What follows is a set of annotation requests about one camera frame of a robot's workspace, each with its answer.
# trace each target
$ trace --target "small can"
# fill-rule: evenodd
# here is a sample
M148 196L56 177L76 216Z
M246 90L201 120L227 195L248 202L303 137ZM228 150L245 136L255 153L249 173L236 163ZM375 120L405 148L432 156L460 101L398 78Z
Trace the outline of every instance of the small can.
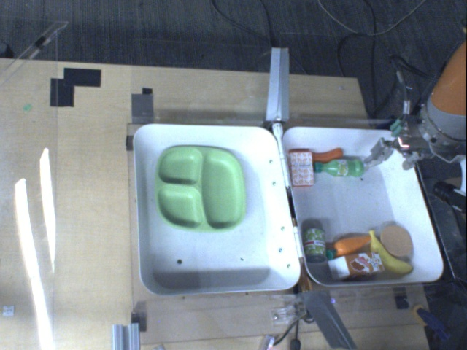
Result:
M307 262L324 262L326 260L324 231L319 228L308 228L305 230L304 249Z

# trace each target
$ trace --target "orange food item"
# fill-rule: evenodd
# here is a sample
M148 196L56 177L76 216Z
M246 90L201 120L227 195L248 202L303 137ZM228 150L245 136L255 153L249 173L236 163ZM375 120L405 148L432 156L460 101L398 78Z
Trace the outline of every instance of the orange food item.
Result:
M370 235L349 237L338 240L334 243L336 257L341 257L342 255L355 253L359 249L363 248L370 241Z
M332 160L337 160L344 156L344 152L341 148L335 148L330 150L329 152L324 153L312 153L313 162L321 162L321 163L328 163Z

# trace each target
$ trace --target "green bottle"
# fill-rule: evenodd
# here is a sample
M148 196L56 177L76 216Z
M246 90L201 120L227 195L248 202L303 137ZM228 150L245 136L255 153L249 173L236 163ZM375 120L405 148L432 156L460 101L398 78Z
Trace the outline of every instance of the green bottle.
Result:
M332 176L362 176L365 168L361 160L332 160L314 163L314 172L327 172Z

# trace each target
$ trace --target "toy banana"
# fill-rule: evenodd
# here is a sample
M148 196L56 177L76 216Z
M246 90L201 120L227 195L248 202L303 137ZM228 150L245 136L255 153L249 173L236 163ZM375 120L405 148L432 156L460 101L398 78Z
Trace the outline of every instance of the toy banana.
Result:
M403 260L399 260L393 257L391 254L389 254L386 248L379 242L373 230L371 230L369 234L371 237L370 249L372 252L379 253L382 264L384 265L386 270L392 271L395 273L405 274L405 273L411 272L414 269L407 262L404 262Z

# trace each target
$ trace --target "green plate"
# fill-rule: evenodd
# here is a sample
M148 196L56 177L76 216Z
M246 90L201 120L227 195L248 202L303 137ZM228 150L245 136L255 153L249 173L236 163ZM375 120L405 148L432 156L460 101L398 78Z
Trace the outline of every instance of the green plate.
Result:
M226 230L245 216L242 167L227 150L180 146L157 164L155 198L168 224L187 230Z

